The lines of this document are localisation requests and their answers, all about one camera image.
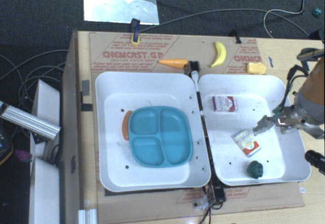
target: white cable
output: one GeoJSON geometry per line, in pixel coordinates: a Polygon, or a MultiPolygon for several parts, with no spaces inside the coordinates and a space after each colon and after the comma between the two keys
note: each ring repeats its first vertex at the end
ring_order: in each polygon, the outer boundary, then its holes
{"type": "Polygon", "coordinates": [[[264,16],[264,19],[263,19],[263,25],[264,25],[264,29],[265,31],[268,33],[268,35],[273,38],[273,36],[270,34],[270,32],[268,31],[268,29],[266,28],[266,22],[265,22],[265,19],[266,19],[266,16],[271,13],[271,12],[283,12],[283,13],[287,13],[287,14],[294,14],[294,15],[299,15],[301,13],[303,13],[304,11],[304,7],[305,7],[305,0],[302,1],[302,6],[301,6],[301,10],[299,12],[290,12],[290,11],[286,11],[286,10],[282,10],[282,9],[271,9],[269,11],[266,12],[265,16],[264,16]]]}

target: blue divided plate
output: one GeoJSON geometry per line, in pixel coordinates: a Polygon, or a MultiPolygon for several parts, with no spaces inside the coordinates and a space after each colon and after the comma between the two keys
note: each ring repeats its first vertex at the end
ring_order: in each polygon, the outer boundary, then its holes
{"type": "Polygon", "coordinates": [[[192,156],[192,136],[186,116],[172,107],[135,110],[128,121],[134,159],[148,167],[173,167],[192,156]]]}

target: white tray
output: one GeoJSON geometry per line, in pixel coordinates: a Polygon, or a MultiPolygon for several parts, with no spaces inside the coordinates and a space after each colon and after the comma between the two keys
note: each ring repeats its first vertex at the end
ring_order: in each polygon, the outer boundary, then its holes
{"type": "Polygon", "coordinates": [[[196,90],[183,74],[105,72],[95,83],[99,127],[100,178],[111,191],[132,191],[204,186],[211,171],[196,90]],[[150,168],[133,158],[123,139],[122,121],[128,110],[171,106],[187,117],[193,153],[184,165],[150,168]]]}
{"type": "Polygon", "coordinates": [[[254,138],[261,150],[251,157],[233,139],[244,129],[253,133],[252,129],[264,115],[272,115],[284,95],[282,81],[274,76],[204,75],[199,88],[216,174],[223,183],[237,186],[303,181],[309,177],[310,165],[304,159],[305,148],[297,129],[283,135],[274,126],[257,135],[254,138]],[[214,95],[233,96],[238,111],[215,112],[214,95]],[[264,167],[263,177],[256,180],[246,172],[254,160],[264,167]]]}

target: black floor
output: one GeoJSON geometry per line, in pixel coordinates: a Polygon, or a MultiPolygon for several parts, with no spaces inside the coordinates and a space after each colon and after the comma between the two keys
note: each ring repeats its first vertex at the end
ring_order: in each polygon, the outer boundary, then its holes
{"type": "MultiPolygon", "coordinates": [[[[157,0],[161,23],[181,16],[217,9],[283,9],[298,12],[302,0],[157,0]]],[[[275,38],[307,39],[319,30],[324,39],[324,0],[305,0],[301,15],[279,13],[299,25],[306,33],[289,22],[268,16],[267,26],[275,38]],[[312,16],[320,8],[320,18],[312,16]]],[[[218,35],[227,36],[236,29],[243,37],[268,38],[263,27],[264,13],[256,11],[215,12],[185,19],[148,31],[158,34],[218,35]]],[[[0,54],[15,65],[46,51],[67,49],[73,29],[128,31],[128,24],[85,22],[83,0],[0,0],[0,54]]],[[[20,67],[23,78],[33,69],[56,66],[65,60],[66,53],[53,53],[36,58],[20,67]]],[[[19,106],[18,90],[21,85],[16,72],[2,77],[12,66],[0,57],[0,101],[19,106]]],[[[60,79],[61,72],[52,77],[60,79]]],[[[54,87],[59,84],[49,80],[54,87]]],[[[27,108],[31,103],[26,101],[27,108]]],[[[14,126],[5,123],[10,134],[14,126]]],[[[28,150],[29,140],[19,133],[13,139],[16,149],[28,150]]],[[[28,223],[29,165],[12,156],[0,166],[0,223],[28,223]]]]}

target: robotic hand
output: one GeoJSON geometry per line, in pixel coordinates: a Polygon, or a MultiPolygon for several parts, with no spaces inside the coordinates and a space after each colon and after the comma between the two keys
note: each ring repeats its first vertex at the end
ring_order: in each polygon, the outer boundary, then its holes
{"type": "MultiPolygon", "coordinates": [[[[264,116],[253,129],[255,135],[263,133],[273,125],[280,127],[281,133],[287,133],[291,128],[302,129],[316,139],[324,138],[324,131],[319,125],[324,124],[324,49],[304,49],[297,57],[302,67],[295,65],[289,70],[287,86],[282,102],[272,111],[273,116],[264,116]],[[318,61],[308,75],[307,61],[318,61]],[[297,71],[303,75],[294,76],[297,71]],[[306,77],[306,81],[295,95],[294,104],[285,107],[285,100],[290,92],[293,81],[298,77],[306,77]]],[[[324,156],[314,151],[308,151],[305,158],[311,165],[324,172],[324,156]]]]}

